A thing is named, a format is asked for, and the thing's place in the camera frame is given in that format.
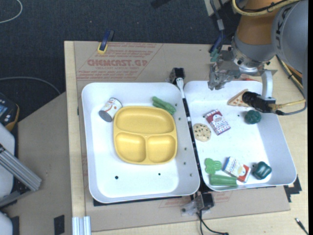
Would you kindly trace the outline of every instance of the tin can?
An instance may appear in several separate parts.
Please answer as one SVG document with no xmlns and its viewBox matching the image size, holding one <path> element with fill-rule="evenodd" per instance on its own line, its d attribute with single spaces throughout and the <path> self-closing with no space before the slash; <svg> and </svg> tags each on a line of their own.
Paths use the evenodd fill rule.
<svg viewBox="0 0 313 235">
<path fill-rule="evenodd" d="M 99 111 L 100 117 L 106 122 L 112 122 L 116 112 L 122 108 L 122 104 L 116 98 L 111 97 Z"/>
</svg>

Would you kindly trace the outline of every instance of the pizza slice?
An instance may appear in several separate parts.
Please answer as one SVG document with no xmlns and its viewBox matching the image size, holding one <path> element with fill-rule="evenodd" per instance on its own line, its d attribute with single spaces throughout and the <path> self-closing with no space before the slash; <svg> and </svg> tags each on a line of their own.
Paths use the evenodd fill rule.
<svg viewBox="0 0 313 235">
<path fill-rule="evenodd" d="M 239 92 L 235 96 L 233 96 L 228 102 L 228 105 L 231 106 L 243 106 L 243 107 L 249 107 L 246 103 L 243 102 L 243 94 L 247 92 L 248 89 L 244 89 L 243 91 Z"/>
</svg>

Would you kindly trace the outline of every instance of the cookie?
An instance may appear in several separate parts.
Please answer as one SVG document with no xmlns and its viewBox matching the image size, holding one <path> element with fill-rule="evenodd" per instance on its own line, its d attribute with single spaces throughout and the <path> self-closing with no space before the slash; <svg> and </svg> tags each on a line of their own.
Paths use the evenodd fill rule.
<svg viewBox="0 0 313 235">
<path fill-rule="evenodd" d="M 193 126 L 193 132 L 196 140 L 206 142 L 211 138 L 211 130 L 205 124 L 196 123 Z"/>
</svg>

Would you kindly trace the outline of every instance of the yellow plate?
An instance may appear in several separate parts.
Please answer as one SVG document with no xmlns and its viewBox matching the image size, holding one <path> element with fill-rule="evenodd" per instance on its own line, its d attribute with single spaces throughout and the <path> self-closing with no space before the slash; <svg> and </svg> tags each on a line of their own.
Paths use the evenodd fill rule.
<svg viewBox="0 0 313 235">
<path fill-rule="evenodd" d="M 118 156 L 133 164 L 160 165 L 177 153 L 175 121 L 161 108 L 121 108 L 114 117 L 113 139 Z"/>
</svg>

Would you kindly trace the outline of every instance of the black electronic device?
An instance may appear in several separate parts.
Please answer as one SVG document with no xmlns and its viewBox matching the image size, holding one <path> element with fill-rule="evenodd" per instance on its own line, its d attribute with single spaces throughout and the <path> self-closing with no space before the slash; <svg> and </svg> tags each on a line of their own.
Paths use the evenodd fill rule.
<svg viewBox="0 0 313 235">
<path fill-rule="evenodd" d="M 19 113 L 18 105 L 0 93 L 0 123 L 11 131 L 18 120 Z"/>
</svg>

